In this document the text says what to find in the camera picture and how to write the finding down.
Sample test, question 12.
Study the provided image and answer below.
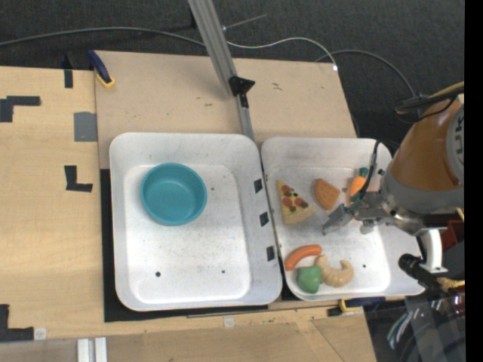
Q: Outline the orange biscuit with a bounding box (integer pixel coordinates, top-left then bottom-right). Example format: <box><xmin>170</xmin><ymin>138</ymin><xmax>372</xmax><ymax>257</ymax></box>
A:
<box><xmin>313</xmin><ymin>178</ymin><xmax>341</xmax><ymax>211</ymax></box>

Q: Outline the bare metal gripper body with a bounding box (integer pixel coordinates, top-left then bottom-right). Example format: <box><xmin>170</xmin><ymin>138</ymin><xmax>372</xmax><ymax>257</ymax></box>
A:
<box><xmin>352</xmin><ymin>190</ymin><xmax>426</xmax><ymax>238</ymax></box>

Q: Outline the orange sausage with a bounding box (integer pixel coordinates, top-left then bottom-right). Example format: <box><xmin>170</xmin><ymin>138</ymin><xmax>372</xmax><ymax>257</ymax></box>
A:
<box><xmin>284</xmin><ymin>244</ymin><xmax>323</xmax><ymax>272</ymax></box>

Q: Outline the green pepper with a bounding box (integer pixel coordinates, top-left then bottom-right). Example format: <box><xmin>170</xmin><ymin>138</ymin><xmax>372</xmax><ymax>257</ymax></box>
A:
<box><xmin>296</xmin><ymin>265</ymin><xmax>324</xmax><ymax>294</ymax></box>

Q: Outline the white plastic tray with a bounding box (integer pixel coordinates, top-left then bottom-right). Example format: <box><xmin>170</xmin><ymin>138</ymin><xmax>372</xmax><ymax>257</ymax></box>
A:
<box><xmin>260</xmin><ymin>136</ymin><xmax>428</xmax><ymax>302</ymax></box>
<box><xmin>109</xmin><ymin>131</ymin><xmax>284</xmax><ymax>312</ymax></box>

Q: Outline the tan croissant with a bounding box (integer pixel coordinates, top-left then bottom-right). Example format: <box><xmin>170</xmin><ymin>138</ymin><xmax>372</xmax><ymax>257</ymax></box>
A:
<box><xmin>315</xmin><ymin>254</ymin><xmax>355</xmax><ymax>288</ymax></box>

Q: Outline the orange carrot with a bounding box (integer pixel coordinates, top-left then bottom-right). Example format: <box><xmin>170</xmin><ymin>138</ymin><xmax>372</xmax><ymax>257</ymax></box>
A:
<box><xmin>347</xmin><ymin>167</ymin><xmax>370</xmax><ymax>205</ymax></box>

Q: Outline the pale wood board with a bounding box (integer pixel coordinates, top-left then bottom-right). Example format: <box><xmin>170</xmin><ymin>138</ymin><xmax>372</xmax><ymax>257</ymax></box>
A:
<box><xmin>93</xmin><ymin>50</ymin><xmax>379</xmax><ymax>336</ymax></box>

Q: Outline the black cylinder on white bracket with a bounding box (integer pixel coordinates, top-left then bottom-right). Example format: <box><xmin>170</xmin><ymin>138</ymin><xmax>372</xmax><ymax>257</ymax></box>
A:
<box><xmin>398</xmin><ymin>227</ymin><xmax>449</xmax><ymax>290</ymax></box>

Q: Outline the yellow pizza slice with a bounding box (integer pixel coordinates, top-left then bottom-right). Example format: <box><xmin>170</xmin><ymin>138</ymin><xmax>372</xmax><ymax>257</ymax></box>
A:
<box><xmin>276</xmin><ymin>179</ymin><xmax>317</xmax><ymax>225</ymax></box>

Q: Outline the teal bowl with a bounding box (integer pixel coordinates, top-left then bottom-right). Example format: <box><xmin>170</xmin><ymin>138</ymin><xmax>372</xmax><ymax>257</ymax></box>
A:
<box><xmin>140</xmin><ymin>162</ymin><xmax>208</xmax><ymax>227</ymax></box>

